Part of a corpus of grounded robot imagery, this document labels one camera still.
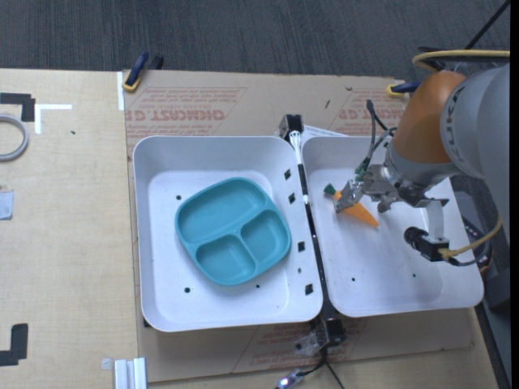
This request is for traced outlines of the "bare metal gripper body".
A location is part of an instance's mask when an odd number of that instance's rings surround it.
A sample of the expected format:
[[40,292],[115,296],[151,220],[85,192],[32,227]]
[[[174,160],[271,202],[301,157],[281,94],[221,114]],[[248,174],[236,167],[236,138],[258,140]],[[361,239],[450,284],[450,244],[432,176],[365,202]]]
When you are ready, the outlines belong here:
[[420,207],[427,199],[425,186],[416,184],[387,165],[370,165],[367,168],[362,179],[362,192],[373,201],[396,198],[411,207]]

